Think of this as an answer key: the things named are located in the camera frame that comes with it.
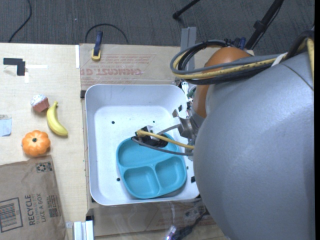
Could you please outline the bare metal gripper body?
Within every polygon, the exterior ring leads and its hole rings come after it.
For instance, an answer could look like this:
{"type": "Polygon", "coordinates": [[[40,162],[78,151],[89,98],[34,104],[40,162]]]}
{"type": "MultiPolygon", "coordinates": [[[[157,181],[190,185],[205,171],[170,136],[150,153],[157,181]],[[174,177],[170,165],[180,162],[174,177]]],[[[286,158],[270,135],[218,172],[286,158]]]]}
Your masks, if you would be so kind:
{"type": "Polygon", "coordinates": [[[196,139],[198,135],[198,125],[193,117],[179,118],[180,126],[178,127],[179,134],[187,139],[196,139]]]}

